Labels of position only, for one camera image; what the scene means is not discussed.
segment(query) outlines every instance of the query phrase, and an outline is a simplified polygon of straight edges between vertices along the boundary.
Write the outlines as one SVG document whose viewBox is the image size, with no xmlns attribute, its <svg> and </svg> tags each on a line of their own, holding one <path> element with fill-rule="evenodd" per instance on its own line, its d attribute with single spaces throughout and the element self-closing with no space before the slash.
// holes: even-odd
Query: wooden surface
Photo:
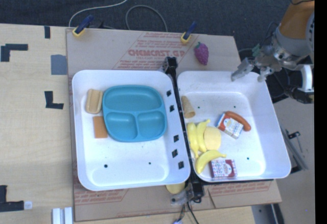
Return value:
<svg viewBox="0 0 327 224">
<path fill-rule="evenodd" d="M 0 45 L 28 44 L 0 62 L 0 185 L 7 201 L 32 201 L 33 209 L 0 213 L 1 223 L 51 223 L 53 208 L 73 207 L 72 150 L 68 79 L 51 75 L 51 55 L 66 55 L 64 27 L 0 25 Z M 54 103 L 45 108 L 44 91 Z M 254 223 L 251 207 L 196 211 L 199 223 Z M 179 214 L 109 219 L 83 223 L 173 223 Z M 195 223 L 189 212 L 183 223 Z"/>
</svg>

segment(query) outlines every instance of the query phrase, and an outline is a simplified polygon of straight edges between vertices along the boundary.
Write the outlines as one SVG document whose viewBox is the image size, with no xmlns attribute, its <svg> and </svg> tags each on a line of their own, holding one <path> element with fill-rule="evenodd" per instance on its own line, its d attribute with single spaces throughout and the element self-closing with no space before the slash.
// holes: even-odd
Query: blue divided plate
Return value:
<svg viewBox="0 0 327 224">
<path fill-rule="evenodd" d="M 107 131 L 117 141 L 155 140 L 167 128 L 164 101 L 149 86 L 110 87 L 103 94 L 102 110 Z"/>
</svg>

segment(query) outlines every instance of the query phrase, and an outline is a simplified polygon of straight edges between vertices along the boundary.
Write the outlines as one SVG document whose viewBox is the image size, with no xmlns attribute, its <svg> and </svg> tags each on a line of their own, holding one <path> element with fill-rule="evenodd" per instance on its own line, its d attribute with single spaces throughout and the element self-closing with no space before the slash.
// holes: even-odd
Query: brown sausage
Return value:
<svg viewBox="0 0 327 224">
<path fill-rule="evenodd" d="M 251 125 L 241 115 L 239 115 L 233 111 L 227 111 L 225 114 L 230 116 L 232 119 L 235 119 L 237 122 L 243 124 L 244 131 L 251 130 Z"/>
</svg>

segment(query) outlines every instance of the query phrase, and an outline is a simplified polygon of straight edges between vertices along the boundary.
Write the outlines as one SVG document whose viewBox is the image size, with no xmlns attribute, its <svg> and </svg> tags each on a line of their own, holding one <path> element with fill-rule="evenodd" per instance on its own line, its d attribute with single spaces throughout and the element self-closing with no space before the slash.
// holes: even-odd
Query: blue clamp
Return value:
<svg viewBox="0 0 327 224">
<path fill-rule="evenodd" d="M 92 20 L 94 20 L 94 17 L 92 15 L 89 15 L 85 19 L 83 19 L 83 21 L 76 28 L 73 29 L 73 35 L 75 37 L 79 37 L 80 35 L 82 35 L 85 31 L 85 28 L 89 26 Z"/>
<path fill-rule="evenodd" d="M 190 38 L 191 38 L 191 33 L 195 30 L 196 27 L 196 22 L 194 21 L 191 26 L 188 28 L 188 30 L 186 30 L 182 36 L 180 37 L 180 41 L 182 41 L 182 43 L 187 43 L 189 42 Z"/>
</svg>

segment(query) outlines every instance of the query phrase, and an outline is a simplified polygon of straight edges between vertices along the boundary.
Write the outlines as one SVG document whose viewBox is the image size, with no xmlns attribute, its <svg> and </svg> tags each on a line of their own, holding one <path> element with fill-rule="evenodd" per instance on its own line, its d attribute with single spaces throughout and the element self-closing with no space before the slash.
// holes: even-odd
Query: brown cylinder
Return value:
<svg viewBox="0 0 327 224">
<path fill-rule="evenodd" d="M 292 0 L 294 4 L 300 1 L 303 0 Z M 314 9 L 314 1 L 290 4 L 279 26 L 281 34 L 289 38 L 305 39 L 307 23 Z"/>
</svg>

